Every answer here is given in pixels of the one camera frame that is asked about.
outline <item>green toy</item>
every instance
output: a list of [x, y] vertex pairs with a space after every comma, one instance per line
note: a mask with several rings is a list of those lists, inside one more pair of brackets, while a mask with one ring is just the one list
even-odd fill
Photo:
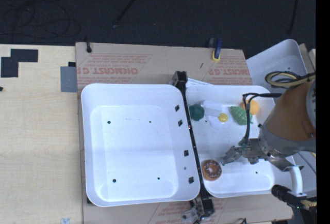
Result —
[[193, 120], [199, 121], [200, 119], [202, 119], [204, 117], [204, 108], [202, 108], [200, 105], [198, 104], [194, 104], [189, 106], [189, 113], [190, 113], [190, 117]]
[[[232, 116], [236, 119], [238, 124], [240, 125], [247, 125], [248, 119], [246, 118], [246, 111], [245, 109], [239, 107], [239, 106], [231, 106], [230, 107], [230, 112]], [[250, 123], [253, 124], [252, 120], [252, 114], [249, 113], [250, 116]]]

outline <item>donut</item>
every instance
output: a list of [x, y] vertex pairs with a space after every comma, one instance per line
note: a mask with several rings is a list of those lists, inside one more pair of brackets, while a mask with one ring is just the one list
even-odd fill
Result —
[[202, 172], [204, 179], [214, 181], [220, 177], [222, 170], [218, 162], [209, 159], [203, 161]]

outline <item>empty white tray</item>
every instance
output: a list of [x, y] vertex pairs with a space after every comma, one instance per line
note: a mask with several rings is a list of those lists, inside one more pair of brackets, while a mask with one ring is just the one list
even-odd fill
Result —
[[[242, 102], [242, 95], [250, 92], [269, 93], [266, 88], [261, 86], [195, 85], [187, 89], [186, 97], [189, 105], [199, 104], [204, 100], [216, 101], [222, 104], [223, 112], [229, 115], [228, 121], [223, 125], [219, 122], [216, 129], [205, 117], [199, 121], [192, 120], [192, 129], [201, 163], [207, 159], [214, 159], [221, 165], [220, 159], [225, 156], [226, 151], [231, 146], [238, 147], [238, 142], [245, 135], [246, 125], [239, 125], [230, 116], [229, 108], [239, 106]], [[272, 98], [257, 97], [255, 101], [258, 102], [260, 109], [252, 117], [250, 138], [259, 136], [258, 124], [264, 123], [274, 107]], [[217, 180], [204, 180], [207, 191], [218, 198], [269, 194], [275, 184], [276, 174], [283, 174], [286, 184], [290, 178], [289, 174], [284, 175], [270, 162], [261, 159], [257, 164], [251, 165], [246, 158], [241, 157], [235, 162], [221, 165], [221, 168], [222, 174]]]
[[81, 93], [86, 191], [97, 206], [183, 201], [200, 191], [181, 92], [91, 84]]

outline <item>yellow clip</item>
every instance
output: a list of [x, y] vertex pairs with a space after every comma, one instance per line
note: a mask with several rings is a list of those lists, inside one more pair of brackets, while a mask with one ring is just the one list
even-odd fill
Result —
[[220, 61], [220, 54], [219, 54], [219, 58], [215, 58], [215, 51], [212, 52], [212, 60], [213, 61]]

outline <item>brown donut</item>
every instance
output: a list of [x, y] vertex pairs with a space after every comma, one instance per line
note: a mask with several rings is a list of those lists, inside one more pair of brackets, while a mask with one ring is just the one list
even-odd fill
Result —
[[214, 181], [220, 177], [222, 170], [218, 162], [210, 159], [203, 161], [202, 172], [204, 179]]

